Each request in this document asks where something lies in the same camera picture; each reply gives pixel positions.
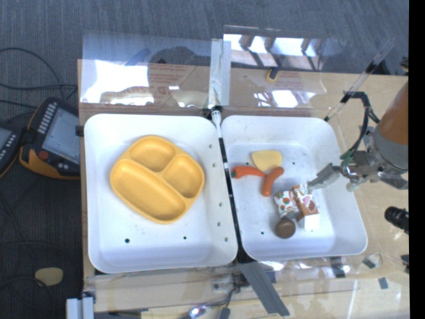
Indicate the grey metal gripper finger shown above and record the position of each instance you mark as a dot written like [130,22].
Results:
[330,170]
[319,183]

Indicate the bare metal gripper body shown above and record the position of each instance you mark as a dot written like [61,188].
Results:
[362,166]

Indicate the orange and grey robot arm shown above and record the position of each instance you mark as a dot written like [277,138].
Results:
[395,118]

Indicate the brown and white carton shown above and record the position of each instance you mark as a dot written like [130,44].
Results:
[308,208]

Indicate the white plastic tray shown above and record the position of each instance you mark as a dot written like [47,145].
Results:
[139,244]
[318,138]

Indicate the white can with fruit print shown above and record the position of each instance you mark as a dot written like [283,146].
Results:
[286,204]

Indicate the orange sausage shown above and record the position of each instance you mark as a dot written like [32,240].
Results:
[270,181]

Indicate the brown round biscuit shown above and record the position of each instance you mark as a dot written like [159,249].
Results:
[285,228]

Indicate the yellow pizza slice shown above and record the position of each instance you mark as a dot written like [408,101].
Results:
[265,158]

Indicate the orange carrot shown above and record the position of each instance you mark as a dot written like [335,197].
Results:
[249,171]

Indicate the yellow divided plate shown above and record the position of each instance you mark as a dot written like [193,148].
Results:
[149,184]

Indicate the pale yellow flat piece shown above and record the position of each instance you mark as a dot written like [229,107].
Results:
[49,276]

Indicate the black cylinder on white bracket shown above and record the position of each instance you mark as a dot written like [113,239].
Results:
[396,216]

